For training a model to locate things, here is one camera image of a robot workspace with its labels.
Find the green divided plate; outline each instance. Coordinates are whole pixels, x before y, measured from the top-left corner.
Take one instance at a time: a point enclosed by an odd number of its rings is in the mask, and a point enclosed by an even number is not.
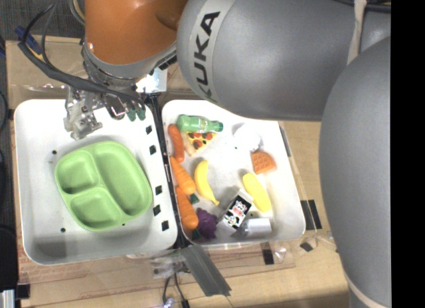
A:
[[[102,141],[62,157],[54,170],[60,194],[83,228],[100,231],[143,214],[152,189],[130,150]]]

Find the white tray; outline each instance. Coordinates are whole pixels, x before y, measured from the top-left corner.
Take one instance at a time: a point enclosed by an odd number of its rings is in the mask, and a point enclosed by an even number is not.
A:
[[[193,243],[222,247],[223,244],[229,246],[229,244],[261,240],[283,241],[299,238],[305,231],[305,219],[278,123],[241,117],[204,100],[173,100],[166,103],[162,111],[167,149],[171,155],[173,154],[173,144],[167,128],[169,124],[176,123],[181,114],[205,116],[224,124],[223,131],[218,133],[207,148],[192,157],[186,153],[185,160],[182,162],[182,166],[193,176],[199,161],[203,159],[209,161],[208,180],[216,199],[220,201],[220,206],[215,206],[211,201],[197,194],[200,202],[194,205],[195,208],[201,207],[219,217],[238,189],[244,188],[242,176],[247,172],[254,173],[249,150],[243,148],[233,136],[233,133],[241,125],[250,124],[254,128],[261,137],[260,149],[269,153],[277,166],[275,171],[257,175],[272,202],[272,213],[264,214],[255,206],[248,212],[249,216],[271,218],[271,234],[264,238],[236,240],[226,230],[217,228],[216,238],[194,240]],[[191,239],[190,233],[186,233],[187,238]]]
[[[163,251],[176,241],[177,223],[149,108],[144,121],[117,121],[104,108],[95,115],[103,128],[75,141],[64,129],[64,100],[28,100],[15,111],[23,246],[36,263],[61,264]],[[145,214],[125,226],[91,232],[71,217],[57,188],[54,168],[68,152],[103,140],[117,141],[130,149],[149,179],[153,202]]]

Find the toy soda bottle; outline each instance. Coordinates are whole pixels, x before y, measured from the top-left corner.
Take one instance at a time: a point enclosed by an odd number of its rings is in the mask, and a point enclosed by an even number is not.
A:
[[[223,131],[223,123],[220,121],[211,121],[206,117],[198,115],[180,115],[177,119],[177,127],[182,132],[221,132]]]

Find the orange carrot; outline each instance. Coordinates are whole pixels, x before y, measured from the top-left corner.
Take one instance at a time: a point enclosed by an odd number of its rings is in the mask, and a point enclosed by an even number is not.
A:
[[[174,158],[174,156],[170,156],[171,168],[173,169],[175,178],[179,187],[183,192],[187,195],[193,194],[197,186],[192,177],[187,173],[187,171],[180,165],[180,163]]]
[[[199,218],[191,202],[180,187],[175,188],[175,193],[177,195],[181,224],[188,229],[196,229],[199,224]]]
[[[185,148],[183,147],[183,140],[181,139],[180,131],[177,125],[168,125],[168,134],[174,146],[174,157],[181,163],[185,160]]]

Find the toy banana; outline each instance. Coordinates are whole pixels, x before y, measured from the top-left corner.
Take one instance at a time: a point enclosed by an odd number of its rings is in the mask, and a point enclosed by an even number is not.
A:
[[[254,204],[258,210],[267,212],[272,209],[272,203],[268,198],[267,192],[255,175],[252,173],[245,174],[242,182],[244,183],[246,192],[254,199]]]
[[[209,183],[208,183],[208,179],[207,179],[207,174],[208,174],[208,161],[204,160],[201,161],[196,169],[195,169],[195,184],[197,186],[197,190],[198,193],[206,198],[211,200],[215,205],[218,205],[220,202],[215,199],[214,194],[213,194],[213,190],[211,189]]]

